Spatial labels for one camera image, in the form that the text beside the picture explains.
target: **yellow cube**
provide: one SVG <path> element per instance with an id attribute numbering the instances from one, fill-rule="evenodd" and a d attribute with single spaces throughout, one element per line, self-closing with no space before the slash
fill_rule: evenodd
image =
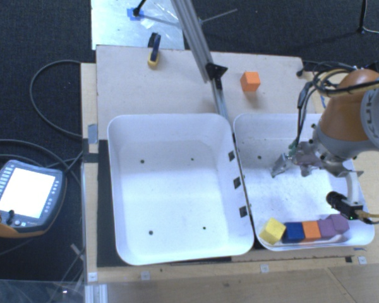
<path id="1" fill-rule="evenodd" d="M 263 230 L 260 232 L 260 238 L 267 241 L 271 245 L 274 245 L 277 241 L 280 241 L 285 229 L 286 227 L 283 223 L 280 223 L 274 218 L 270 218 L 264 225 Z"/>

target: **orange cube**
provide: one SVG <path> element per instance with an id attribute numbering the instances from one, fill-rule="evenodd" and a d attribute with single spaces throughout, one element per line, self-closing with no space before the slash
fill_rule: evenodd
<path id="1" fill-rule="evenodd" d="M 260 76 L 258 72 L 244 72 L 240 79 L 241 88 L 244 92 L 255 92 L 260 86 Z"/>
<path id="2" fill-rule="evenodd" d="M 318 228 L 317 221 L 304 221 L 302 222 L 304 241 L 315 241 L 322 238 L 320 229 Z"/>

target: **wooden block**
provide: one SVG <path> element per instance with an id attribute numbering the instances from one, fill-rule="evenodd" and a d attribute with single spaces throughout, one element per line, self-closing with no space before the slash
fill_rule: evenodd
<path id="1" fill-rule="evenodd" d="M 318 228 L 322 235 L 322 239 L 330 239 L 337 235 L 337 231 L 334 229 L 333 221 L 331 220 L 319 220 L 317 221 Z"/>
<path id="2" fill-rule="evenodd" d="M 245 92 L 255 92 L 260 86 L 260 76 L 258 72 L 244 72 L 240 79 L 241 88 Z"/>
<path id="3" fill-rule="evenodd" d="M 338 234 L 343 234 L 349 230 L 348 220 L 342 215 L 329 215 L 326 220 L 333 221 L 334 229 Z"/>
<path id="4" fill-rule="evenodd" d="M 301 222 L 285 223 L 286 230 L 282 237 L 284 244 L 295 244 L 304 240 L 304 232 Z"/>
<path id="5" fill-rule="evenodd" d="M 304 241 L 315 241 L 322 238 L 317 221 L 302 222 Z"/>
<path id="6" fill-rule="evenodd" d="M 264 225 L 263 230 L 260 232 L 260 238 L 267 241 L 271 245 L 274 245 L 282 238 L 285 232 L 285 225 L 280 223 L 274 218 L 270 218 Z"/>

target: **wooden table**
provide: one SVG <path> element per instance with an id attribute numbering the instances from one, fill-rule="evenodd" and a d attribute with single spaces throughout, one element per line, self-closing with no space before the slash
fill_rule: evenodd
<path id="1" fill-rule="evenodd" d="M 99 46 L 97 63 L 81 65 L 83 138 L 88 139 L 89 126 L 98 125 L 99 139 L 106 139 L 107 123 L 119 114 L 214 112 L 210 85 L 202 81 L 191 52 L 162 50 L 156 70 L 147 66 L 148 53 Z M 299 58 L 212 55 L 215 63 L 229 68 L 222 82 L 231 123 L 245 112 L 296 112 L 299 91 L 309 78 L 295 75 L 302 66 Z M 259 72 L 262 83 L 256 93 L 242 92 L 244 71 Z M 308 110 L 322 111 L 318 97 Z M 88 149 L 96 154 L 98 143 Z M 355 166 L 364 170 L 360 183 L 370 212 L 379 213 L 379 153 L 360 155 Z M 118 295 L 127 302 L 368 302 L 379 295 L 379 225 L 373 242 L 359 248 L 252 250 L 230 263 L 98 268 L 97 175 L 98 164 L 83 164 L 86 280 L 108 283 L 109 302 L 118 302 Z M 178 299 L 181 294 L 185 299 Z M 299 299 L 292 300 L 293 295 Z"/>

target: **purple cube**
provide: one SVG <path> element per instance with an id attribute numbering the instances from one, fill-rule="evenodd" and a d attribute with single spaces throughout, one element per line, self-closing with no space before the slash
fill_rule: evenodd
<path id="1" fill-rule="evenodd" d="M 326 220 L 333 221 L 334 229 L 340 235 L 349 230 L 348 220 L 342 215 L 329 215 Z"/>
<path id="2" fill-rule="evenodd" d="M 335 231 L 333 221 L 331 220 L 319 220 L 317 221 L 317 224 L 320 234 L 322 235 L 322 239 L 327 240 L 338 234 L 337 231 Z"/>

